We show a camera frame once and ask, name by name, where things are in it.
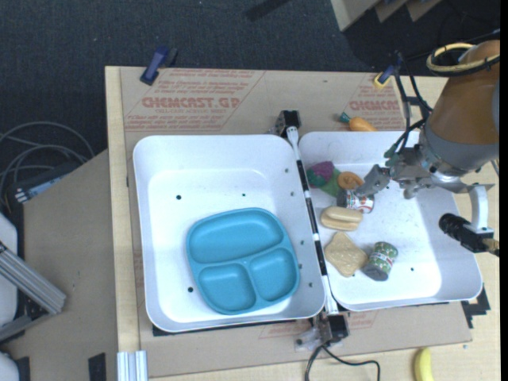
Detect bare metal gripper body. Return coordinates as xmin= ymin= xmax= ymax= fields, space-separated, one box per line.
xmin=387 ymin=144 xmax=458 ymax=186

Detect orange doughnut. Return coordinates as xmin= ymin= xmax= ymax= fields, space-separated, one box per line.
xmin=337 ymin=171 xmax=365 ymax=192

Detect red and white can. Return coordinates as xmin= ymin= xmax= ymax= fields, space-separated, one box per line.
xmin=337 ymin=188 xmax=375 ymax=215

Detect white plastic tray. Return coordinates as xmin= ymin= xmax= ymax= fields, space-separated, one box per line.
xmin=132 ymin=134 xmax=327 ymax=333
xmin=297 ymin=130 xmax=484 ymax=313

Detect tan hot dog bun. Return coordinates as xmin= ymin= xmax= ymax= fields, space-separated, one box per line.
xmin=320 ymin=206 xmax=364 ymax=232

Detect purple and green grapes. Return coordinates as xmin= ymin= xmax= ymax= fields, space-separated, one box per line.
xmin=306 ymin=160 xmax=344 ymax=197

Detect orange carrot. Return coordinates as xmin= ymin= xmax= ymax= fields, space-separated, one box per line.
xmin=340 ymin=111 xmax=379 ymax=133

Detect thin black and white rod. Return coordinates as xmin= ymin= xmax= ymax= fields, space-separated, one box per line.
xmin=286 ymin=126 xmax=339 ymax=314

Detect green can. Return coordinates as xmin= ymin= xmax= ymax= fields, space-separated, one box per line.
xmin=361 ymin=241 xmax=399 ymax=283

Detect tan bread slice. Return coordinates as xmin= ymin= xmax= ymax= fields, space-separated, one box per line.
xmin=323 ymin=231 xmax=369 ymax=279

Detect blue divided plate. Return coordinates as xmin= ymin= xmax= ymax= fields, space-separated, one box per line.
xmin=185 ymin=207 xmax=301 ymax=316

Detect brown cardboard board red print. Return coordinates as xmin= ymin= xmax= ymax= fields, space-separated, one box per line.
xmin=118 ymin=67 xmax=474 ymax=379

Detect yellow banana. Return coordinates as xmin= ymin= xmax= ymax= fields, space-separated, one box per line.
xmin=414 ymin=346 xmax=435 ymax=381

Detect black cylinder on white bracket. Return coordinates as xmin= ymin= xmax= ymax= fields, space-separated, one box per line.
xmin=438 ymin=184 xmax=497 ymax=253

